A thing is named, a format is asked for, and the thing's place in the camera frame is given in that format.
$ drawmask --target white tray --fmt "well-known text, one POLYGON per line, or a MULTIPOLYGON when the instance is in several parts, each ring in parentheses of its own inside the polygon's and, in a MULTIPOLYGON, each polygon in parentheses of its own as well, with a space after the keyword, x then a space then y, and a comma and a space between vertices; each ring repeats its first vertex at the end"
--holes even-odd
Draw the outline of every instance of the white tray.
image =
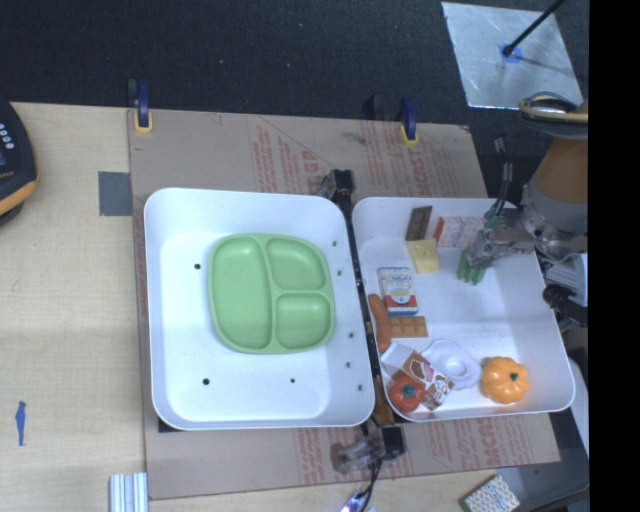
POLYGON ((144 231, 152 398, 163 421, 211 430, 352 426, 368 418, 375 398, 371 367, 337 206, 315 196, 170 188, 148 199, 144 231), (207 256, 220 238, 248 232, 297 236, 323 253, 335 301, 326 344, 294 354, 247 354, 218 339, 207 256))
MULTIPOLYGON (((367 294, 378 293, 376 271, 413 263, 404 240, 411 210, 433 207, 426 237, 440 216, 482 216, 491 199, 366 198, 353 211, 353 224, 367 294)), ((440 270, 413 273, 418 315, 428 338, 395 339, 422 352, 436 339, 456 341, 479 363, 492 356, 512 357, 526 366, 530 389, 510 405, 483 396, 479 386, 450 391, 435 411, 405 414, 411 421, 462 419, 552 412, 573 401, 575 385, 554 313, 544 302, 544 280, 535 254, 498 259, 477 284, 457 279, 461 249, 438 248, 440 270)), ((385 384, 390 384, 384 372, 385 384)))

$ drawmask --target black pole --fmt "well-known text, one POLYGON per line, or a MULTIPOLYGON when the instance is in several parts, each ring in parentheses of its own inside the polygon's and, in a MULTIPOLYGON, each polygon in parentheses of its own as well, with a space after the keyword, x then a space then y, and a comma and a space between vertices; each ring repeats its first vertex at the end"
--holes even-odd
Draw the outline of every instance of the black pole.
POLYGON ((527 30, 525 30, 522 34, 520 34, 515 41, 513 41, 513 43, 508 44, 507 46, 505 46, 502 49, 502 54, 505 57, 508 57, 509 55, 511 55, 513 53, 513 50, 515 49, 516 46, 518 46, 518 44, 525 38, 527 37, 529 34, 531 34, 531 32, 534 31, 534 29, 540 25, 540 23, 542 23, 544 20, 546 20, 550 14, 552 14, 558 7, 560 7, 563 3, 565 2, 565 0, 556 0, 556 2, 549 7, 546 11, 544 11, 540 17, 534 21, 527 30))

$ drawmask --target black electronic device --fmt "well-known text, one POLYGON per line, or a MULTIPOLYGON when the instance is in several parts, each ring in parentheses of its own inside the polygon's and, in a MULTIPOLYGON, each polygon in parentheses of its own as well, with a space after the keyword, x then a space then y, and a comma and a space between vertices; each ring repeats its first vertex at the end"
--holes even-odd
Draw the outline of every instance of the black electronic device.
POLYGON ((20 212, 39 179, 27 131, 11 104, 0 97, 0 225, 20 212))

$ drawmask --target green plate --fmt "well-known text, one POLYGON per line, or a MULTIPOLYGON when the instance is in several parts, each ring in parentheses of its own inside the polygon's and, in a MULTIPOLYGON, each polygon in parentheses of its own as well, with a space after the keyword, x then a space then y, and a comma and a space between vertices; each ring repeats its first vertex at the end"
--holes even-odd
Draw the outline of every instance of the green plate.
POLYGON ((258 233, 219 240, 209 255, 208 289, 214 328, 232 349, 301 352, 333 333, 327 263, 303 239, 258 233))

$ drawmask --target toy sausage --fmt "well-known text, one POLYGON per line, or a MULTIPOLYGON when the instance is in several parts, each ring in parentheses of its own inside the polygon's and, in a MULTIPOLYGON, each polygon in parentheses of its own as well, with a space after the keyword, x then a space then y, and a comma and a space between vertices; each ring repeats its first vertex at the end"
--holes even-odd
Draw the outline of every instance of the toy sausage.
POLYGON ((376 323, 376 341, 378 342, 378 352, 382 354, 391 344, 391 319, 379 295, 371 293, 369 299, 369 309, 376 323))

